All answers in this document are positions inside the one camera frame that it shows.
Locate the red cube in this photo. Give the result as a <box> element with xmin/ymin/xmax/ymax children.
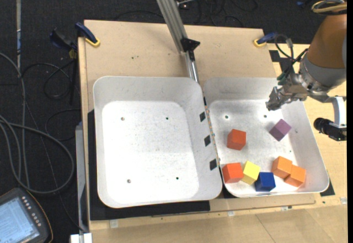
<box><xmin>222</xmin><ymin>162</ymin><xmax>244</xmax><ymax>184</ymax></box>
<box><xmin>226</xmin><ymin>129</ymin><xmax>247</xmax><ymax>151</ymax></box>

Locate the purple cube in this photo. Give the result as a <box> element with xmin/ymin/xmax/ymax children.
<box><xmin>269</xmin><ymin>118</ymin><xmax>292</xmax><ymax>142</ymax></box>

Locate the blue cube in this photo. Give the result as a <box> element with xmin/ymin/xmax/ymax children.
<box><xmin>254</xmin><ymin>172</ymin><xmax>276</xmax><ymax>193</ymax></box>

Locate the black cylinder on white bracket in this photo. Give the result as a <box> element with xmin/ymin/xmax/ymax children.
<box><xmin>313</xmin><ymin>95</ymin><xmax>347</xmax><ymax>142</ymax></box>

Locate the orange cube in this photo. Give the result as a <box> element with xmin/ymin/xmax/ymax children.
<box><xmin>284</xmin><ymin>165</ymin><xmax>307</xmax><ymax>188</ymax></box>
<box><xmin>271</xmin><ymin>156</ymin><xmax>293</xmax><ymax>179</ymax></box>

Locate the white plastic tray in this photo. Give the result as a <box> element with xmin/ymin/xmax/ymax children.
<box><xmin>203</xmin><ymin>77</ymin><xmax>330</xmax><ymax>199</ymax></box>
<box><xmin>93</xmin><ymin>75</ymin><xmax>223</xmax><ymax>209</ymax></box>

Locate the yellow cube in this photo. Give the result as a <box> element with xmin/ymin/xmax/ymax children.
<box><xmin>241</xmin><ymin>160</ymin><xmax>261</xmax><ymax>186</ymax></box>

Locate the pale wood board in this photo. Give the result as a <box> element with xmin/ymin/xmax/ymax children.
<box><xmin>83</xmin><ymin>19</ymin><xmax>317</xmax><ymax>220</ymax></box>

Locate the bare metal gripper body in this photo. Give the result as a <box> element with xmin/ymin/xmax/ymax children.
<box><xmin>280</xmin><ymin>70</ymin><xmax>329</xmax><ymax>103</ymax></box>

